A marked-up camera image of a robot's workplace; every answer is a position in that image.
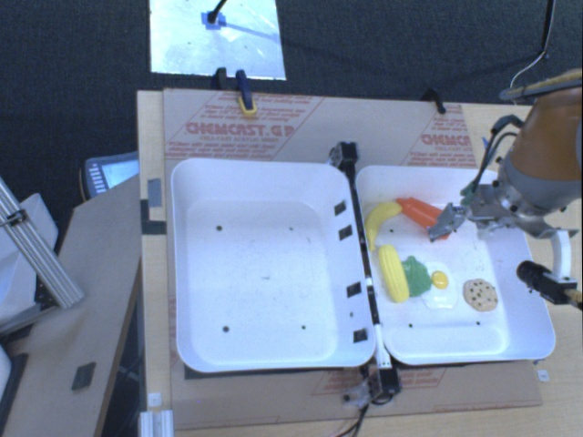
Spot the thin black and white rod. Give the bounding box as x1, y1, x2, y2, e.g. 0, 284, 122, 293
344, 164, 391, 375

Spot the black cylinder on white bracket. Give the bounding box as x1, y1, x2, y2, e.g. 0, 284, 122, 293
516, 229, 580, 306

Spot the brown cardboard board red print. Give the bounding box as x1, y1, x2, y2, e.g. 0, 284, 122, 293
162, 87, 544, 432

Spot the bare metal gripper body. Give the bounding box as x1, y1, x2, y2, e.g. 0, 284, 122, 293
463, 183, 567, 238

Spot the orange carrot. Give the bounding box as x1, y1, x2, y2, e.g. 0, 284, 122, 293
395, 197, 453, 242

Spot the white plastic tray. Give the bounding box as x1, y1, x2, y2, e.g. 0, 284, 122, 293
354, 165, 557, 367
170, 157, 378, 374

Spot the brown chocolate chip biscuit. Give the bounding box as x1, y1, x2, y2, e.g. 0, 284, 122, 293
462, 278, 499, 313

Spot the green lettuce leaf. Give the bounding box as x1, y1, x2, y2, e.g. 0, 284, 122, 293
400, 255, 433, 299

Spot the white fried egg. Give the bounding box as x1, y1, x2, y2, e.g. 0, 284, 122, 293
421, 260, 458, 311

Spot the yellow corn cob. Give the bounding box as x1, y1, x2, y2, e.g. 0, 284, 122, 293
377, 244, 411, 304

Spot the yellow banana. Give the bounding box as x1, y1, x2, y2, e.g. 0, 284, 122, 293
363, 201, 404, 252

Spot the black block with thin wires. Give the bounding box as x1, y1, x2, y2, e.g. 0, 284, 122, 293
328, 141, 361, 170
363, 365, 403, 405

